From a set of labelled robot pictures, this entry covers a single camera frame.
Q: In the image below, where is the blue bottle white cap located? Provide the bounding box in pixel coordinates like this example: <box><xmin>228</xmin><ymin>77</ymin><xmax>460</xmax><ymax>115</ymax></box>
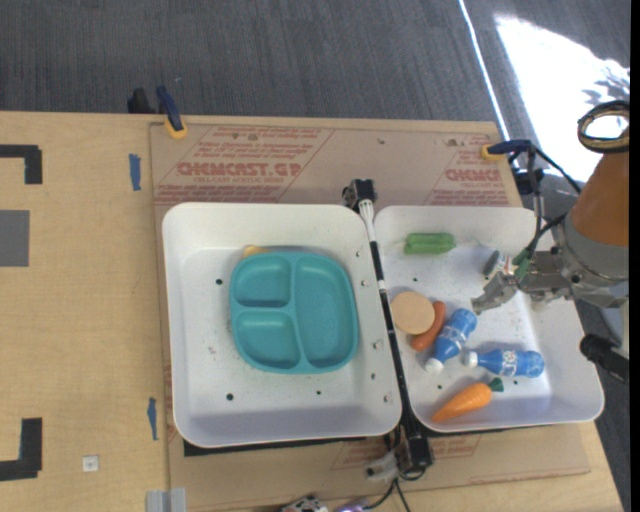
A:
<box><xmin>460</xmin><ymin>347</ymin><xmax>546</xmax><ymax>379</ymax></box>
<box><xmin>424</xmin><ymin>307</ymin><xmax>479</xmax><ymax>375</ymax></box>

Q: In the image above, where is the orange carrot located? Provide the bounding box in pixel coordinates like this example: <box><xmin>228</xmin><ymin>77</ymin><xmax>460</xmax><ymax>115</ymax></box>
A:
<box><xmin>430</xmin><ymin>376</ymin><xmax>506</xmax><ymax>424</ymax></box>

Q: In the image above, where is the tan round biscuit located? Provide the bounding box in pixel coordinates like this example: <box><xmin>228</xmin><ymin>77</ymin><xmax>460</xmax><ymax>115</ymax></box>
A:
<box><xmin>390</xmin><ymin>290</ymin><xmax>437</xmax><ymax>337</ymax></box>

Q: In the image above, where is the brown cardboard board red print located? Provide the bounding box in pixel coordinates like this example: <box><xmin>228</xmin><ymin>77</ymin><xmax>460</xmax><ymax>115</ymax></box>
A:
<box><xmin>148</xmin><ymin>116</ymin><xmax>592</xmax><ymax>502</ymax></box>

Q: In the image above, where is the blue divided plate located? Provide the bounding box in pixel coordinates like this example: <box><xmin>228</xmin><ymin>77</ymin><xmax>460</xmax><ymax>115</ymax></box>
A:
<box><xmin>228</xmin><ymin>251</ymin><xmax>361</xmax><ymax>376</ymax></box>

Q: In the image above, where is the orange sausage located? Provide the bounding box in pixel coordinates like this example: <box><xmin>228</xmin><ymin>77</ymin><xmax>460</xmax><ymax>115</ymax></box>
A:
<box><xmin>410</xmin><ymin>300</ymin><xmax>447</xmax><ymax>353</ymax></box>

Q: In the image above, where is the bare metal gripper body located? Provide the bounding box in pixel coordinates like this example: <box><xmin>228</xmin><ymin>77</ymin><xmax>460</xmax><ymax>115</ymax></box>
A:
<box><xmin>516</xmin><ymin>249</ymin><xmax>577</xmax><ymax>312</ymax></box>

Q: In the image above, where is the white plastic tray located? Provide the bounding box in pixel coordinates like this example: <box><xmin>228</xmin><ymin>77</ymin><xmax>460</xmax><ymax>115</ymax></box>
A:
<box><xmin>161</xmin><ymin>201</ymin><xmax>404</xmax><ymax>449</ymax></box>
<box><xmin>372</xmin><ymin>204</ymin><xmax>606</xmax><ymax>434</ymax></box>

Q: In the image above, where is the thin black and white rod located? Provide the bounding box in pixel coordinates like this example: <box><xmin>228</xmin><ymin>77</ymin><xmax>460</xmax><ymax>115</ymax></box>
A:
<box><xmin>357</xmin><ymin>198</ymin><xmax>427</xmax><ymax>442</ymax></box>

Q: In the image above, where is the small grey can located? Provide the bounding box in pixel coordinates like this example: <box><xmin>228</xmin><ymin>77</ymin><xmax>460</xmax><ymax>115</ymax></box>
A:
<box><xmin>482</xmin><ymin>249</ymin><xmax>514</xmax><ymax>277</ymax></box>

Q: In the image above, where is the black and white small object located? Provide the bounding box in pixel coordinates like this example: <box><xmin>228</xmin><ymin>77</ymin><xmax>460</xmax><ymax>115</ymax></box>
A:
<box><xmin>281</xmin><ymin>494</ymin><xmax>330</xmax><ymax>512</ymax></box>

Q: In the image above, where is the black block with thin wires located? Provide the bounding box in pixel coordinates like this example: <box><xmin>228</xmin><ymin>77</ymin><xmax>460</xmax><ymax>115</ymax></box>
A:
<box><xmin>398</xmin><ymin>433</ymin><xmax>435</xmax><ymax>477</ymax></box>
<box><xmin>342</xmin><ymin>177</ymin><xmax>378</xmax><ymax>209</ymax></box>

